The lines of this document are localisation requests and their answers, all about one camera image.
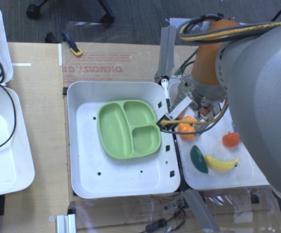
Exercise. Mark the orange toy pumpkin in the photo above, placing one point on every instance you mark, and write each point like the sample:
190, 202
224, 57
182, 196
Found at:
186, 128

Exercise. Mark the green divided plate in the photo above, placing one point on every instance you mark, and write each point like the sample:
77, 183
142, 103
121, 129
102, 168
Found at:
113, 130

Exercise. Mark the dark green oval toy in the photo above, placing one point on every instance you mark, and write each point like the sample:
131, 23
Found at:
198, 160

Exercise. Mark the yellow banana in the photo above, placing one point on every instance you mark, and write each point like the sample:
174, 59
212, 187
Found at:
220, 164

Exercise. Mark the white plastic tray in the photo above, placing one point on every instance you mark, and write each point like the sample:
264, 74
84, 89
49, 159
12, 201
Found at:
87, 142
218, 178

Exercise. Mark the brown cardboard board, red print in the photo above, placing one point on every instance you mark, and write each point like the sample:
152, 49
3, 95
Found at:
101, 64

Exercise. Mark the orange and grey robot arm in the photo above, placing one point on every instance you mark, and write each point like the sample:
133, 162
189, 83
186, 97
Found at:
257, 88

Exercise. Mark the red-orange toy pepper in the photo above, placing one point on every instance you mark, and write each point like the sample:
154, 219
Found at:
231, 139

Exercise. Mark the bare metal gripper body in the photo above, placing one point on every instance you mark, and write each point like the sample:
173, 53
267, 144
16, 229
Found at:
203, 105

